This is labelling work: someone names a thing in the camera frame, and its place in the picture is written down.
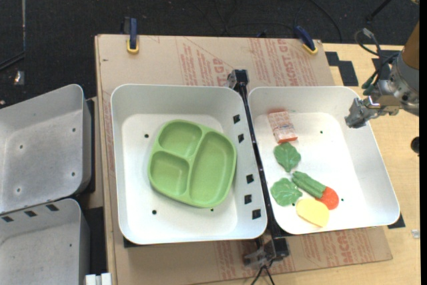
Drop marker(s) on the green asparagus bundle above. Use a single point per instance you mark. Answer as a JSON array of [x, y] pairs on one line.
[[308, 184]]

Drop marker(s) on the green lettuce leaf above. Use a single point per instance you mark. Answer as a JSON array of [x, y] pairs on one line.
[[287, 157], [284, 192]]

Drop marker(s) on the thin black rod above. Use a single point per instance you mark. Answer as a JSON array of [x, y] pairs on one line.
[[258, 160]]

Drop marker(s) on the white plastic tray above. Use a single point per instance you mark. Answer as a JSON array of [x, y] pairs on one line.
[[133, 210], [40, 243], [40, 150], [350, 170]]

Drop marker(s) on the orange round slice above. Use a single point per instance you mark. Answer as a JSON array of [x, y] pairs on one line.
[[331, 199]]

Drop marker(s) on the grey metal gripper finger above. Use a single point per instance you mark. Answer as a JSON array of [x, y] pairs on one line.
[[354, 113], [366, 115]]

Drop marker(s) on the green divided plate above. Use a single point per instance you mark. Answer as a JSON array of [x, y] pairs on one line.
[[207, 170]]

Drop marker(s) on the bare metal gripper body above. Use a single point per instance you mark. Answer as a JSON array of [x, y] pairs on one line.
[[393, 98]]

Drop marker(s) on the yellow oval slice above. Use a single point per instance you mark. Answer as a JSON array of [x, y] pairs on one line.
[[313, 212]]

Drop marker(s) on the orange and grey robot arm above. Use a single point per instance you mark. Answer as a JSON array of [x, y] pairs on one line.
[[411, 58]]

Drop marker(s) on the brown cardboard board red print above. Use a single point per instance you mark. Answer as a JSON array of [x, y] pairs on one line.
[[187, 58]]

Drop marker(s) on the orange and pink packet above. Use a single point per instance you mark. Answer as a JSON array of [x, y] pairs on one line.
[[283, 127]]

